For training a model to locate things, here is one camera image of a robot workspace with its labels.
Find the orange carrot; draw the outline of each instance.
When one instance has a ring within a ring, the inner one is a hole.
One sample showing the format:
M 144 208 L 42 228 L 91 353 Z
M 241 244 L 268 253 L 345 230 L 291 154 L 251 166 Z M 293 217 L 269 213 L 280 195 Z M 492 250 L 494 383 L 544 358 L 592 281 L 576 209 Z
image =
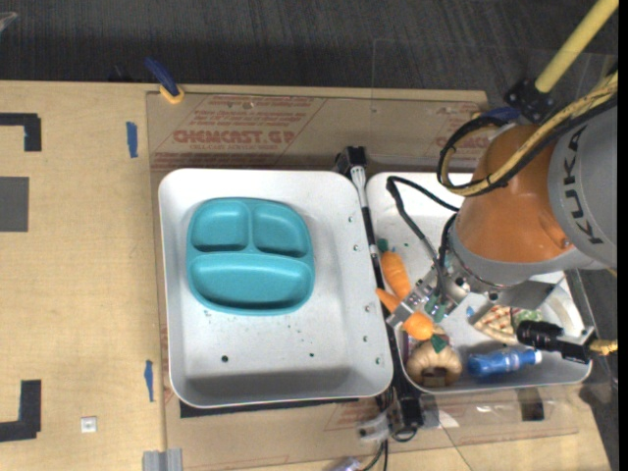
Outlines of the orange carrot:
M 390 312 L 394 312 L 401 302 L 398 297 L 381 288 L 376 288 L 375 293 Z M 417 340 L 428 340 L 434 334 L 434 323 L 423 312 L 417 310 L 403 323 L 403 329 Z
M 412 283 L 405 271 L 403 260 L 397 253 L 385 251 L 380 257 L 384 279 L 399 298 L 405 298 L 412 291 Z

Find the yellow rod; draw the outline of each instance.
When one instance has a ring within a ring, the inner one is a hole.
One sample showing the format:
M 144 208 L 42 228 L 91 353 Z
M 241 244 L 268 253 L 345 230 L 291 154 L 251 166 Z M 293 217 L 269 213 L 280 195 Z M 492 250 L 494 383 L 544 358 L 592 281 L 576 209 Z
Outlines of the yellow rod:
M 540 92 L 550 92 L 553 89 L 578 55 L 617 10 L 617 7 L 619 7 L 619 0 L 596 2 L 537 78 L 535 87 Z

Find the black corner marker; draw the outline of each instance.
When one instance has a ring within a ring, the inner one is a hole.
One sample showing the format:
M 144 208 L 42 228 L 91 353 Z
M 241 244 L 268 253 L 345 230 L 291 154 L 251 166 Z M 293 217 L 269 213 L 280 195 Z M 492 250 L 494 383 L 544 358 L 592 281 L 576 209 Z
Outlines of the black corner marker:
M 22 381 L 17 421 L 0 422 L 0 443 L 33 440 L 41 431 L 41 381 Z
M 23 126 L 24 152 L 41 151 L 41 119 L 37 114 L 0 113 L 0 126 Z

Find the plastic water bottle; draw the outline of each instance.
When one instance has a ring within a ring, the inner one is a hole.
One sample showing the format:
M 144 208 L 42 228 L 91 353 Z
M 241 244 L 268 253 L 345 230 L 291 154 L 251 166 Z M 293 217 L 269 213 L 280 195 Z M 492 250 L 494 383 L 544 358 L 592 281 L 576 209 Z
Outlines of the plastic water bottle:
M 516 372 L 526 365 L 540 363 L 541 359 L 539 350 L 503 349 L 490 354 L 471 354 L 467 369 L 473 377 L 488 377 L 499 373 Z

